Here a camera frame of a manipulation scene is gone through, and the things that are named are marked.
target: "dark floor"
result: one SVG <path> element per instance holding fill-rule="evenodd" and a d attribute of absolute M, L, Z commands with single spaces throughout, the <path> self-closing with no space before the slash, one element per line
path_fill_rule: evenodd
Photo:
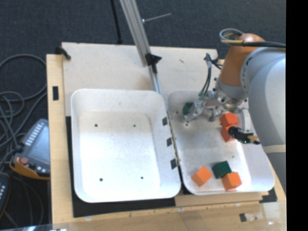
<path fill-rule="evenodd" d="M 228 47 L 220 43 L 218 34 L 225 28 L 255 33 L 267 41 L 286 42 L 286 0 L 136 1 L 144 19 L 172 14 L 145 23 L 151 46 L 215 48 L 223 59 Z M 133 40 L 119 0 L 115 0 L 115 6 L 123 43 L 131 45 Z M 3 65 L 11 56 L 32 54 L 45 61 L 46 54 L 55 53 L 61 42 L 114 44 L 117 41 L 110 0 L 0 0 L 0 96 L 18 99 L 17 94 L 7 93 L 16 91 L 24 98 L 29 97 L 46 84 L 42 62 L 31 57 L 17 57 Z M 48 118 L 45 92 L 25 101 L 22 111 L 13 117 L 14 131 L 31 111 L 19 133 L 27 132 L 40 118 Z M 41 101 L 34 106 L 40 97 Z M 10 111 L 3 99 L 0 104 L 5 112 Z M 14 111 L 21 108 L 21 102 L 12 105 Z M 2 136 L 0 145 L 6 137 L 0 126 L 1 139 Z M 12 141 L 0 146 L 0 159 L 10 149 L 7 147 L 10 144 Z M 49 223 L 49 186 L 49 181 L 20 179 L 12 174 L 11 196 L 0 219 L 0 229 Z"/>

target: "black cable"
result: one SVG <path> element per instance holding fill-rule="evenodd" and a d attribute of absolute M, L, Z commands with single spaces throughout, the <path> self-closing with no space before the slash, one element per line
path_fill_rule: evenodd
<path fill-rule="evenodd" d="M 29 207 L 30 225 L 32 225 L 33 224 L 33 211 L 32 211 L 32 204 L 31 204 L 31 200 L 30 200 L 30 195 L 29 195 L 29 192 L 27 190 L 27 186 L 26 186 L 25 181 L 22 179 L 21 175 L 18 175 L 18 176 L 19 176 L 19 179 L 15 178 L 15 177 L 13 177 L 13 179 L 19 180 L 22 183 L 23 187 L 24 187 L 24 190 L 25 190 L 25 193 L 26 193 L 27 202 L 28 202 L 28 207 Z"/>
<path fill-rule="evenodd" d="M 112 8 L 112 13 L 114 15 L 115 25 L 116 25 L 115 27 L 116 27 L 116 33 L 117 33 L 117 38 L 118 38 L 117 43 L 122 44 L 123 40 L 121 36 L 119 21 L 118 21 L 117 14 L 116 14 L 115 2 L 114 0 L 110 0 L 110 3 L 111 3 L 111 8 Z"/>
<path fill-rule="evenodd" d="M 41 58 L 39 58 L 38 56 L 35 56 L 35 55 L 32 55 L 32 54 L 17 54 L 17 55 L 13 55 L 13 56 L 10 56 L 8 57 L 7 59 L 5 59 L 4 61 L 2 61 L 0 63 L 0 69 L 5 65 L 7 64 L 8 62 L 10 62 L 11 60 L 14 60 L 14 59 L 17 59 L 17 58 L 32 58 L 32 59 L 35 59 L 37 61 L 39 61 L 40 63 L 42 63 L 44 65 L 44 67 L 46 68 L 46 63 L 44 60 L 42 60 Z M 27 100 L 30 100 L 32 98 L 35 98 L 37 96 L 39 96 L 47 87 L 47 84 L 45 84 L 42 89 L 40 89 L 37 93 L 29 96 L 29 97 L 26 97 L 24 98 L 24 101 L 27 101 Z"/>
<path fill-rule="evenodd" d="M 286 44 L 270 42 L 270 41 L 260 41 L 260 42 L 246 42 L 244 40 L 237 40 L 237 38 L 244 33 L 240 30 L 234 28 L 226 28 L 219 32 L 219 37 L 221 42 L 230 46 L 250 46 L 250 47 L 275 47 L 286 49 Z"/>
<path fill-rule="evenodd" d="M 17 148 L 17 147 L 18 147 L 17 139 L 16 139 L 16 137 L 15 137 L 15 134 L 14 134 L 14 132 L 13 132 L 13 130 L 12 130 L 12 127 L 11 127 L 10 123 L 8 122 L 6 116 L 5 116 L 4 112 L 3 112 L 3 109 L 2 109 L 2 107 L 1 107 L 1 105 L 0 105 L 0 113 L 1 113 L 2 116 L 4 117 L 4 121 L 5 121 L 5 123 L 6 123 L 7 127 L 8 127 L 8 130 L 10 131 L 10 133 L 11 133 L 11 135 L 12 135 L 11 138 L 13 139 L 15 148 Z"/>
<path fill-rule="evenodd" d="M 210 86 L 210 81 L 211 81 L 211 76 L 212 76 L 212 59 L 211 59 L 211 56 L 207 53 L 204 60 L 206 61 L 208 71 L 207 71 L 207 77 L 206 77 L 205 84 L 204 84 L 203 88 L 201 89 L 199 96 L 200 95 L 203 95 L 203 96 L 206 95 L 208 88 Z"/>
<path fill-rule="evenodd" d="M 216 68 L 218 68 L 219 70 L 221 70 L 221 67 L 222 67 L 222 64 L 218 64 L 218 57 L 216 58 L 216 59 L 214 59 L 214 60 L 212 60 L 212 64 L 214 64 L 214 66 L 216 67 Z"/>
<path fill-rule="evenodd" d="M 3 164 L 5 163 L 6 159 L 13 153 L 15 152 L 19 152 L 19 150 L 10 150 L 3 158 L 2 160 L 0 161 L 0 172 L 3 172 Z"/>
<path fill-rule="evenodd" d="M 17 180 L 19 182 L 21 182 L 24 186 L 26 186 L 27 188 L 29 188 L 34 194 L 35 196 L 38 198 L 39 204 L 40 204 L 40 208 L 41 208 L 41 215 L 38 221 L 38 225 L 42 224 L 43 222 L 43 218 L 44 218 L 44 204 L 42 201 L 42 198 L 40 197 L 40 195 L 37 193 L 37 191 L 34 190 L 33 187 L 31 187 L 29 184 L 27 184 L 26 182 L 24 182 L 23 180 L 17 178 L 17 177 L 12 177 L 14 180 Z"/>
<path fill-rule="evenodd" d="M 2 61 L 0 63 L 0 70 L 1 68 L 7 64 L 8 62 L 14 60 L 14 59 L 17 59 L 17 58 L 32 58 L 32 59 L 35 59 L 36 61 L 39 61 L 44 67 L 46 67 L 46 63 L 44 60 L 42 60 L 41 58 L 35 56 L 35 55 L 32 55 L 32 54 L 16 54 L 16 55 L 13 55 L 11 57 L 8 57 L 6 58 L 4 61 Z M 33 95 L 30 95 L 26 98 L 23 98 L 21 94 L 19 94 L 18 92 L 15 92 L 15 91 L 4 91 L 4 92 L 0 92 L 0 102 L 6 102 L 7 105 L 9 106 L 9 110 L 10 110 L 10 115 L 5 115 L 5 112 L 2 110 L 0 110 L 1 114 L 0 114 L 0 118 L 3 118 L 5 123 L 7 124 L 7 121 L 6 119 L 7 118 L 10 118 L 10 125 L 8 126 L 8 130 L 10 130 L 10 132 L 12 133 L 11 131 L 11 119 L 12 119 L 12 116 L 16 116 L 18 114 L 21 113 L 21 111 L 23 110 L 24 106 L 25 106 L 25 101 L 28 101 L 28 100 L 31 100 L 39 95 L 41 95 L 45 90 L 46 90 L 46 87 L 47 87 L 47 84 L 45 84 L 38 92 L 34 93 Z M 7 95 L 15 95 L 17 96 L 17 99 L 15 98 L 8 98 Z M 12 137 L 9 137 L 7 138 L 6 141 L 2 142 L 0 144 L 0 148 L 6 144 L 8 144 L 10 141 L 12 141 L 12 139 L 14 140 L 14 143 L 15 143 L 15 139 L 14 139 L 14 136 L 16 134 L 19 133 L 19 131 L 22 129 L 22 127 L 25 125 L 25 123 L 27 122 L 27 120 L 29 119 L 29 116 L 32 114 L 34 108 L 37 106 L 37 104 L 42 100 L 43 97 L 45 97 L 47 95 L 47 93 L 45 92 L 44 94 L 42 94 L 38 100 L 34 103 L 34 105 L 32 106 L 31 110 L 29 111 L 29 113 L 27 114 L 25 120 L 22 122 L 22 124 L 20 125 L 20 127 L 18 128 L 18 130 L 14 133 L 14 135 L 12 134 Z M 11 103 L 12 102 L 18 102 L 20 103 L 20 108 L 16 111 L 16 112 L 13 112 L 13 109 L 12 109 L 12 106 L 11 106 Z M 1 126 L 3 127 L 3 129 L 5 131 L 7 131 L 6 127 L 3 125 L 3 122 L 1 122 Z"/>
<path fill-rule="evenodd" d="M 12 223 L 12 225 L 15 227 L 15 228 L 18 228 L 19 225 L 15 222 L 15 220 L 11 217 L 11 215 L 5 210 L 4 211 L 4 215 L 6 216 L 6 218 L 10 221 L 10 223 Z"/>
<path fill-rule="evenodd" d="M 16 96 L 19 97 L 19 99 L 16 100 L 16 99 L 8 99 L 8 98 L 6 98 L 6 100 L 5 100 L 4 97 L 6 97 L 6 94 L 13 94 L 13 95 L 16 95 Z M 0 92 L 0 102 L 3 102 L 3 101 L 6 101 L 7 104 L 8 104 L 8 103 L 11 104 L 11 102 L 21 102 L 21 107 L 19 108 L 18 111 L 16 111 L 15 113 L 13 113 L 13 116 L 16 116 L 16 115 L 20 114 L 20 112 L 23 110 L 23 108 L 24 108 L 24 106 L 25 106 L 25 100 L 24 100 L 24 98 L 22 97 L 22 95 L 20 95 L 20 94 L 19 94 L 18 92 L 16 92 L 16 91 L 4 91 L 4 92 Z"/>
<path fill-rule="evenodd" d="M 28 112 L 26 118 L 24 119 L 24 121 L 22 122 L 22 124 L 19 126 L 19 128 L 16 130 L 16 132 L 14 133 L 15 135 L 19 133 L 19 131 L 23 128 L 23 126 L 25 125 L 25 123 L 28 121 L 30 115 L 32 114 L 33 110 L 36 108 L 36 106 L 38 105 L 38 103 L 47 96 L 47 93 L 44 93 L 42 96 L 40 96 L 36 102 L 34 103 L 34 105 L 31 107 L 31 110 Z M 3 142 L 2 144 L 0 144 L 0 147 L 6 145 L 8 142 L 11 141 L 12 138 L 9 138 L 7 141 Z"/>

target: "green object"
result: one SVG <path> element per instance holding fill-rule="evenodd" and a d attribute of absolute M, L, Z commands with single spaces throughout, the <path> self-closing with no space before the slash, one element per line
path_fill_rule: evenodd
<path fill-rule="evenodd" d="M 189 114 L 189 110 L 191 109 L 193 103 L 185 103 L 184 108 L 183 108 L 183 114 L 187 115 Z"/>
<path fill-rule="evenodd" d="M 204 91 L 204 90 L 202 90 L 202 91 L 199 92 L 199 94 L 198 94 L 199 100 L 200 100 L 200 101 L 203 101 L 203 100 L 204 100 L 204 97 L 205 97 L 205 95 L 203 94 L 203 91 Z"/>
<path fill-rule="evenodd" d="M 222 178 L 223 176 L 225 176 L 228 173 L 232 173 L 231 168 L 229 166 L 229 163 L 227 161 L 216 163 L 212 167 L 212 170 L 213 170 L 213 173 L 214 173 L 216 179 Z"/>

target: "aluminum rod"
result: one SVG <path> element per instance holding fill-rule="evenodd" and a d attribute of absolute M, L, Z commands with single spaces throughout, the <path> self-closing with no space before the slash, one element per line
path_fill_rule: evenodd
<path fill-rule="evenodd" d="M 134 39 L 139 56 L 141 58 L 143 66 L 147 66 L 148 62 L 145 58 L 147 54 L 151 54 L 150 45 L 146 36 L 143 22 L 140 17 L 136 0 L 120 0 L 124 15 L 126 17 L 131 35 Z M 149 67 L 150 76 L 153 84 L 153 88 L 156 92 L 161 94 L 160 85 L 157 78 L 157 73 L 153 72 L 152 67 Z"/>

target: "metal pole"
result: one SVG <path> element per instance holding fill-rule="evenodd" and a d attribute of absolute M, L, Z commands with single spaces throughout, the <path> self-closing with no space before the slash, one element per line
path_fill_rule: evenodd
<path fill-rule="evenodd" d="M 131 35 L 137 47 L 139 56 L 141 58 L 142 64 L 143 66 L 150 65 L 150 63 L 148 63 L 145 57 L 147 54 L 151 54 L 150 45 L 143 27 L 143 22 L 140 17 L 136 0 L 120 0 L 120 3 L 124 11 L 124 15 L 126 17 Z M 152 67 L 149 68 L 149 71 L 153 87 L 156 92 L 161 94 L 157 73 L 153 71 Z"/>
<path fill-rule="evenodd" d="M 121 37 L 119 21 L 118 21 L 118 19 L 117 19 L 117 15 L 116 15 L 115 2 L 114 2 L 114 0 L 110 0 L 110 3 L 111 3 L 111 8 L 112 8 L 112 12 L 113 12 L 113 15 L 114 15 L 114 19 L 115 19 L 116 32 L 117 32 L 117 37 L 118 37 L 117 43 L 118 43 L 118 44 L 122 44 L 122 43 L 123 43 L 123 40 L 122 40 L 122 37 Z"/>

